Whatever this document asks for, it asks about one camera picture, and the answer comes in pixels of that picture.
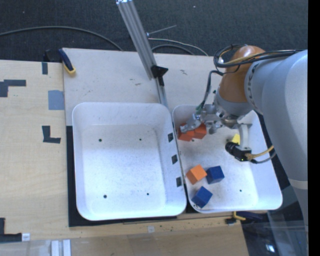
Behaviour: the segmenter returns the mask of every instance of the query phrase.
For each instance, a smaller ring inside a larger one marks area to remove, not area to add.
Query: black tape
[[[0,243],[22,242],[22,233],[0,234]]]
[[[5,218],[0,218],[0,235],[5,233]]]
[[[48,75],[48,63],[42,62],[42,75]]]
[[[61,138],[51,138],[50,137],[50,126],[49,125],[43,125],[42,132],[43,132],[43,142],[58,143],[58,144],[60,143]]]
[[[27,86],[26,80],[3,80],[8,86]]]
[[[22,233],[5,234],[5,218],[0,218],[0,243],[21,242]]]
[[[6,98],[8,97],[9,86],[27,86],[26,80],[3,80],[0,82],[0,97]]]
[[[8,85],[5,82],[0,82],[0,97],[6,98],[8,97]]]

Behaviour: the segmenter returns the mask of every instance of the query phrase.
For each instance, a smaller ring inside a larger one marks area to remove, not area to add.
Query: black cable
[[[209,96],[209,93],[210,93],[210,90],[211,90],[211,75],[212,73],[216,73],[220,76],[223,76],[223,73],[220,72],[219,70],[211,70],[209,72],[209,75],[208,75],[208,79],[207,79],[207,82],[206,82],[206,89],[205,89],[205,93],[204,93],[204,98],[203,98],[203,101],[200,103],[200,105],[197,107],[197,112],[200,112],[203,108],[204,108],[204,105],[206,103],[206,100]]]
[[[115,42],[111,41],[110,39],[104,37],[101,34],[92,32],[90,30],[86,30],[86,29],[82,29],[82,28],[78,28],[78,27],[72,27],[72,26],[36,26],[36,27],[27,27],[27,28],[21,28],[21,29],[17,29],[17,30],[12,30],[12,31],[8,31],[8,32],[3,32],[0,33],[0,37],[3,36],[7,36],[7,35],[12,35],[12,34],[16,34],[16,33],[20,33],[20,32],[25,32],[25,31],[33,31],[33,30],[47,30],[47,29],[65,29],[65,30],[75,30],[75,31],[81,31],[81,32],[85,32],[88,34],[92,34],[94,36],[97,36],[99,38],[102,38],[104,40],[106,40],[107,42],[109,42],[110,44],[114,45],[116,48],[118,48],[120,51],[123,51],[123,49],[117,45]]]
[[[213,62],[214,62],[215,67],[218,69],[218,67],[219,68],[228,68],[228,67],[238,66],[236,69],[236,71],[237,71],[239,69],[240,65],[243,65],[243,64],[249,64],[249,63],[254,63],[257,61],[274,59],[274,58],[287,57],[287,56],[291,56],[297,52],[304,51],[304,49],[265,51],[265,52],[255,54],[254,56],[252,56],[252,59],[244,60],[241,62],[235,62],[235,63],[230,63],[230,64],[224,64],[224,63],[219,62],[219,58],[223,54],[225,54],[229,51],[232,51],[232,50],[239,49],[244,46],[247,46],[247,44],[231,44],[230,46],[227,46],[223,49],[217,50],[214,54],[214,57],[213,57]]]
[[[181,46],[178,46],[178,45],[174,45],[174,44],[160,44],[160,45],[157,45],[157,46],[151,48],[151,50],[154,51],[156,49],[163,48],[163,47],[178,48],[180,50],[185,51],[186,53],[188,53],[190,55],[195,55],[193,52],[189,51],[188,49],[181,47]]]

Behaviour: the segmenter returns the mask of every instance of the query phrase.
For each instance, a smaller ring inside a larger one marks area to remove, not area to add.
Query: cable
[[[265,151],[263,151],[263,152],[261,152],[261,153],[259,153],[259,154],[251,154],[251,153],[246,153],[246,154],[244,154],[245,156],[246,156],[246,158],[248,158],[248,160],[250,161],[250,160],[252,160],[252,159],[254,159],[254,158],[257,158],[257,157],[260,157],[260,156],[263,156],[264,154],[266,154],[266,153],[269,153],[271,150],[273,150],[274,149],[274,146],[272,145],[271,147],[269,147],[267,150],[265,150]]]
[[[223,76],[223,73],[218,71],[218,70],[211,70],[209,72],[209,75],[208,75],[208,80],[206,82],[206,89],[205,89],[205,94],[204,94],[204,98],[203,98],[203,101],[195,108],[196,109],[196,114],[200,114],[201,113],[201,110],[204,108],[204,105],[206,103],[206,100],[209,96],[209,93],[211,91],[211,75],[212,73],[216,73],[220,76]]]
[[[253,62],[257,62],[257,61],[261,61],[261,60],[287,57],[287,56],[291,56],[297,52],[304,51],[304,49],[265,51],[262,53],[252,54],[252,55],[249,55],[246,57],[234,59],[234,60],[231,60],[231,61],[228,61],[225,63],[219,62],[220,57],[222,55],[224,55],[225,53],[232,51],[232,50],[239,49],[244,46],[248,46],[248,45],[247,44],[234,44],[234,45],[231,44],[230,46],[227,46],[223,49],[216,51],[216,53],[214,54],[214,57],[213,57],[213,62],[214,62],[215,67],[218,69],[218,67],[219,68],[228,68],[228,67],[238,66],[238,68],[237,68],[237,70],[238,70],[239,66],[243,65],[243,64],[249,64],[249,63],[253,63]]]
[[[149,37],[151,34],[155,34],[155,33],[158,33],[158,32],[161,32],[161,31],[165,31],[165,30],[169,30],[169,29],[172,29],[174,27],[176,27],[177,25],[173,25],[173,26],[168,26],[168,27],[165,27],[165,28],[161,28],[159,30],[156,30],[156,31],[152,31],[152,32],[146,32],[146,36]]]
[[[81,31],[81,32],[85,32],[85,33],[88,33],[88,34],[92,34],[94,36],[97,36],[99,38],[102,38],[102,39],[106,40],[107,42],[111,43],[116,48],[118,48],[120,51],[123,51],[123,49],[119,45],[117,45],[115,42],[111,41],[110,39],[104,37],[101,34],[98,34],[98,33],[95,33],[95,32],[92,32],[92,31],[89,31],[89,30],[86,30],[86,29],[82,29],[82,28],[72,27],[72,26],[36,26],[36,27],[27,27],[27,28],[21,28],[21,29],[17,29],[17,30],[12,30],[12,31],[8,31],[8,32],[0,33],[0,37],[16,34],[16,33],[20,33],[20,32],[25,32],[25,31],[47,30],[47,29],[75,30],[75,31]]]
[[[262,163],[265,163],[265,162],[271,160],[272,158],[274,158],[276,156],[276,154],[277,154],[276,152],[273,152],[273,154],[270,157],[268,157],[267,159],[264,159],[262,161],[257,161],[255,159],[252,159],[252,160],[250,160],[250,162],[253,164],[262,164]]]
[[[199,47],[196,47],[194,45],[191,45],[191,44],[187,44],[187,43],[183,43],[183,42],[179,42],[179,41],[174,41],[174,40],[170,40],[170,39],[163,39],[163,38],[148,38],[148,40],[166,41],[166,42],[180,44],[180,45],[183,45],[183,46],[193,47],[193,48],[196,48],[199,51],[201,51],[204,55],[209,56],[204,50],[202,50]]]
[[[174,45],[174,44],[160,44],[160,45],[153,47],[151,50],[154,51],[154,50],[162,48],[162,47],[178,48],[178,49],[185,51],[186,53],[188,53],[190,55],[195,55],[193,52],[189,51],[188,49],[181,47],[181,46],[178,46],[178,45]]]

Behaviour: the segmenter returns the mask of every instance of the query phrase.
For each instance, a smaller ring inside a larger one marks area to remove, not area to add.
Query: gray tape
[[[42,75],[48,75],[48,63],[42,62]]]
[[[65,109],[65,96],[64,92],[60,90],[48,91],[49,110],[64,110]]]

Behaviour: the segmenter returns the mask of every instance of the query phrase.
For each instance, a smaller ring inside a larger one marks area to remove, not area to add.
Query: black hole
[[[175,181],[177,187],[180,187],[182,185],[181,177],[176,178]]]
[[[174,134],[173,133],[169,133],[168,134],[168,140],[169,142],[171,142],[174,139]]]
[[[171,157],[171,160],[172,160],[172,164],[174,165],[176,162],[178,162],[178,157],[177,155],[175,154],[174,156]]]

